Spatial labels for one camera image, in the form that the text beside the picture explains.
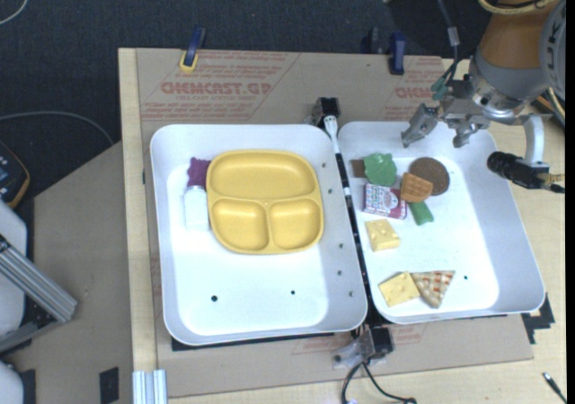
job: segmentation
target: pizza slice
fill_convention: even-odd
[[[455,273],[454,270],[426,271],[411,273],[411,277],[423,300],[433,308],[439,308]]]

